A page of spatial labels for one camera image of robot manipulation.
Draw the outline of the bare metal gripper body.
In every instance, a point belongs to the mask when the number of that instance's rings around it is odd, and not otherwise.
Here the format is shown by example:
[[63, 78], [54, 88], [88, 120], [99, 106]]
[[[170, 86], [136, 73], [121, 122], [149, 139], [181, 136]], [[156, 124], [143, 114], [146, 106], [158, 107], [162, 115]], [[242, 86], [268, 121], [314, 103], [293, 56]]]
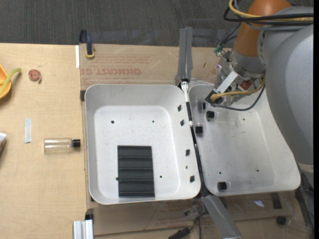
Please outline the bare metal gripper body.
[[220, 51], [217, 55], [217, 104], [232, 104], [262, 88], [265, 69], [257, 58], [236, 51]]

